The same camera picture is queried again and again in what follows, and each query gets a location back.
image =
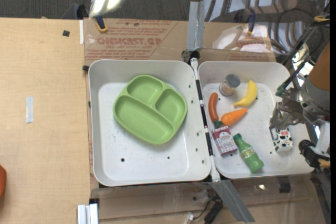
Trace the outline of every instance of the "toy soda bottle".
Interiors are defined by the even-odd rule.
[[[233,139],[239,148],[241,157],[248,164],[252,173],[258,171],[264,166],[263,161],[259,159],[256,151],[253,149],[253,147],[250,144],[246,143],[242,139],[241,134],[238,133],[234,135]]]

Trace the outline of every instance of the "yellow banana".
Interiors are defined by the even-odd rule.
[[[238,102],[233,103],[233,106],[249,106],[256,100],[258,88],[255,82],[251,79],[247,83],[247,92],[245,96]]]

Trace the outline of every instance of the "yellow and black clamp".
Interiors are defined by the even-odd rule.
[[[96,18],[96,27],[98,28],[98,31],[101,33],[106,33],[108,28],[104,23],[103,17],[101,15],[98,15],[95,18]]]

